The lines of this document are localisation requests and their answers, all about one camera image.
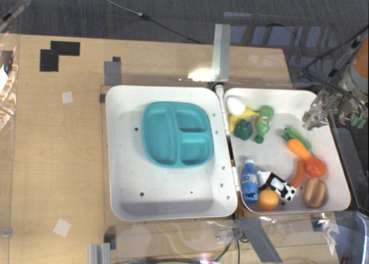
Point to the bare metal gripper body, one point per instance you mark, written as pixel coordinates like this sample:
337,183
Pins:
328,103

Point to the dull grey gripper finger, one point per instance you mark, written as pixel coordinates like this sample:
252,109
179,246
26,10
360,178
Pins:
310,114
316,125

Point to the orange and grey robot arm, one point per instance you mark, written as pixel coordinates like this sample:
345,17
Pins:
360,69

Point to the green vegetable stick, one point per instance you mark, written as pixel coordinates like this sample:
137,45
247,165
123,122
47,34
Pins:
301,137

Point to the orange carrot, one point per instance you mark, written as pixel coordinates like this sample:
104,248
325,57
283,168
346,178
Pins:
298,148

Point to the orange pumpkin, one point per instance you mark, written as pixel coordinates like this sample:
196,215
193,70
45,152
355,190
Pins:
316,167

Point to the light green bottle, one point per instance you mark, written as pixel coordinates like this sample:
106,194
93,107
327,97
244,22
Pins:
263,123

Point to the orange sausage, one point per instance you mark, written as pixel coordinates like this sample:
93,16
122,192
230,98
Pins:
299,172

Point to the white plastic tray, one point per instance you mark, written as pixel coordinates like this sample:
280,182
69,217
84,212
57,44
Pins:
129,182
274,153

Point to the brown bread bun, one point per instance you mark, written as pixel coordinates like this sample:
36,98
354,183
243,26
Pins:
314,193

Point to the dark green broccoli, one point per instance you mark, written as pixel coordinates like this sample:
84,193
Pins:
243,130

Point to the black and white carton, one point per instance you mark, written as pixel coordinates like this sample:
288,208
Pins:
284,189

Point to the white egg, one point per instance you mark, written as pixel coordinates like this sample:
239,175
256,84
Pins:
235,105

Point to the yellow banana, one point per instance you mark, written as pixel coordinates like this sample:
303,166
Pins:
234,120

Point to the blue bottle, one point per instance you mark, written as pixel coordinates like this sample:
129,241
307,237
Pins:
249,183

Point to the orange ball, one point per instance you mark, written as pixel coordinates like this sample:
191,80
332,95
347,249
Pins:
268,200

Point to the teal divided plate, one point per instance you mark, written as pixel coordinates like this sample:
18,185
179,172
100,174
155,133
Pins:
161,136

